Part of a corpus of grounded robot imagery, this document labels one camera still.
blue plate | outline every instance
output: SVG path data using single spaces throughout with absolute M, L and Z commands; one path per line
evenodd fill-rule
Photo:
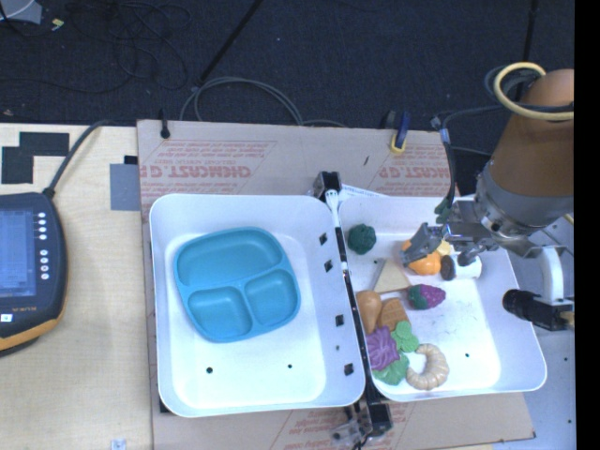
M 300 291 L 278 240 L 256 227 L 209 233 L 181 246 L 175 283 L 187 315 L 209 340 L 255 337 L 288 323 Z

